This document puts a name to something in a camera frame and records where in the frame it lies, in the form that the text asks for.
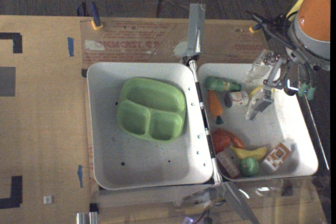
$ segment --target toy can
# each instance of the toy can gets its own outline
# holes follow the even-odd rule
[[[248,104],[249,98],[245,91],[227,92],[224,97],[225,105],[228,108],[232,106],[245,106]]]

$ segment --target toy carrot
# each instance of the toy carrot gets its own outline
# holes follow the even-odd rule
[[[209,91],[209,108],[212,116],[216,117],[216,124],[222,124],[221,115],[223,114],[223,108],[215,91]]]

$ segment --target small white block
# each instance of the small white block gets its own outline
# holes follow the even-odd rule
[[[48,196],[43,196],[43,204],[48,205],[53,203],[53,196],[48,195]]]

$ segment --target metal bracket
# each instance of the metal bracket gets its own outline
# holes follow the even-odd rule
[[[271,88],[276,88],[279,90],[283,89],[285,86],[285,83],[283,80],[285,79],[285,76],[288,72],[287,66],[286,66],[287,57],[284,57],[281,55],[277,55],[275,58],[273,56],[270,58],[265,57],[264,63],[274,65],[268,76],[268,79],[264,80],[265,88],[267,90],[270,90]],[[280,77],[275,80],[275,77],[279,70],[280,70]]]
[[[98,224],[98,213],[77,213],[76,224]]]
[[[271,98],[271,90],[265,89],[263,95],[260,99],[256,101],[256,103],[252,104],[250,107],[251,115],[249,117],[249,120],[253,120],[258,112],[264,111],[270,104],[274,102],[274,99]]]
[[[208,140],[208,146],[209,146],[212,166],[213,166],[213,170],[214,170],[213,180],[214,180],[215,184],[218,184],[218,183],[223,182],[223,178],[221,177],[220,172],[219,172],[219,167],[217,165],[217,160],[216,160],[216,155],[215,155],[215,151],[214,151],[214,147],[213,147],[213,142],[212,142],[212,139],[211,139],[211,132],[210,132],[210,129],[209,129],[209,123],[208,123],[208,119],[207,119],[207,115],[206,115],[206,111],[205,111],[205,105],[203,103],[201,87],[199,85],[198,76],[197,76],[197,62],[196,62],[196,60],[192,59],[188,62],[188,64],[189,64],[190,70],[192,71],[192,73],[194,75],[194,80],[195,80],[195,84],[196,84],[196,88],[197,88],[198,100],[199,100],[199,105],[201,107],[205,134],[206,134],[206,137],[207,137],[207,140]]]
[[[226,202],[232,206],[238,213],[242,220],[249,220],[253,224],[259,224],[259,220],[256,218],[249,205],[246,203],[237,186],[234,182],[225,182],[218,187],[221,195],[225,198]]]
[[[199,55],[202,50],[202,43],[205,31],[205,5],[190,4],[188,45],[185,56],[192,57]]]

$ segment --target blue tape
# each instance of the blue tape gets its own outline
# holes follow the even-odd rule
[[[82,170],[83,166],[78,165],[78,170],[77,170],[77,175],[78,175],[78,179],[79,179],[79,185],[81,188],[83,188],[83,170]]]
[[[70,57],[75,56],[73,53],[74,51],[73,43],[74,43],[74,39],[71,37],[68,37],[68,50],[69,50]]]

